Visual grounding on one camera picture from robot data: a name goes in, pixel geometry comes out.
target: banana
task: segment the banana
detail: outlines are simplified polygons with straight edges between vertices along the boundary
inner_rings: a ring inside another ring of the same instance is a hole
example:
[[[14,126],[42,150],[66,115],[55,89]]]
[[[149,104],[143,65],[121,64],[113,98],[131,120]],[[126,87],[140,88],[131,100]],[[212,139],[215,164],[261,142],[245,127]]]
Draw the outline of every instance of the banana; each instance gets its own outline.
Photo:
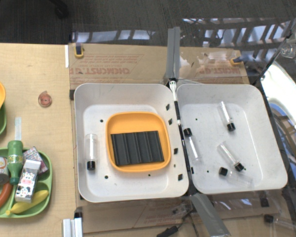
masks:
[[[17,202],[12,206],[10,210],[7,210],[5,213],[6,215],[10,215],[11,213],[18,214],[24,212],[42,202],[45,198],[47,198],[48,194],[48,190],[35,192],[33,195],[32,203]]]

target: test tube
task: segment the test tube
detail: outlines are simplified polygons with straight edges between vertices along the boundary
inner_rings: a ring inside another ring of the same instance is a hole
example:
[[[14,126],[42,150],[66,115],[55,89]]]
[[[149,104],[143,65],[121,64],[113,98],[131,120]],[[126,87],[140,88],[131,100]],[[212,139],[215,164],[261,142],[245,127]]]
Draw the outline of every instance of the test tube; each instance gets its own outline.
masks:
[[[200,160],[200,155],[198,154],[198,152],[197,152],[197,150],[195,148],[195,145],[193,143],[193,139],[192,139],[193,134],[192,134],[191,129],[186,128],[186,129],[184,129],[183,132],[184,132],[184,135],[186,136],[186,138],[188,138],[189,144],[190,144],[191,149],[192,149],[192,153],[193,153],[192,154],[192,160],[196,160],[196,161]]]
[[[229,132],[232,132],[236,129],[234,123],[231,120],[231,117],[228,114],[226,105],[223,101],[220,102],[219,104],[219,110],[220,110],[220,115],[225,123],[225,125],[227,126],[227,129]]]
[[[87,134],[85,136],[85,157],[87,161],[87,170],[95,170],[97,160],[97,135]]]
[[[284,227],[296,233],[296,221],[293,221],[291,219],[265,214],[264,222]]]
[[[244,166],[240,163],[240,161],[236,158],[234,154],[232,154],[226,147],[225,141],[221,142],[217,146],[217,150],[220,154],[228,161],[237,171],[241,171],[244,169]]]
[[[221,167],[219,169],[219,176],[230,183],[240,185],[245,188],[253,187],[253,179],[250,176],[242,174],[242,172],[229,171],[228,169]]]

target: green bottle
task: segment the green bottle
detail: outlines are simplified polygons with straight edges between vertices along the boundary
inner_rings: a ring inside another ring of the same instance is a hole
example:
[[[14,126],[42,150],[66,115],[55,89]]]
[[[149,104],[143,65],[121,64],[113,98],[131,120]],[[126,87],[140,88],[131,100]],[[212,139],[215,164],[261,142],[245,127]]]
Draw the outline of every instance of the green bottle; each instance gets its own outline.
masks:
[[[12,140],[8,143],[7,168],[11,173],[10,184],[17,185],[23,168],[23,143]]]

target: bottle label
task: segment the bottle label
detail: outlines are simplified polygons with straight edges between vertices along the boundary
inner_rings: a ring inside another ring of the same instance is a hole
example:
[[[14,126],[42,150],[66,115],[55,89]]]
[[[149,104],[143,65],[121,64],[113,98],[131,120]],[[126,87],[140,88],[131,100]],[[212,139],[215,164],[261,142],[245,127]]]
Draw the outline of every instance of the bottle label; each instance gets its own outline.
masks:
[[[10,155],[8,156],[8,164],[20,163],[23,164],[23,156]]]

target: orange carrot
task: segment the orange carrot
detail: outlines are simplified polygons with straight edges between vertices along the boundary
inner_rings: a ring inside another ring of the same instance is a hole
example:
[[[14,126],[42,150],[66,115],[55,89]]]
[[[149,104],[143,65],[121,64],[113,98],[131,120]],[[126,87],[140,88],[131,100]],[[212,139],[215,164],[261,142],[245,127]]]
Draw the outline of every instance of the orange carrot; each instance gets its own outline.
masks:
[[[2,191],[0,193],[0,208],[4,205],[4,203],[8,200],[11,192],[12,192],[13,185],[10,182],[7,182],[3,185]]]

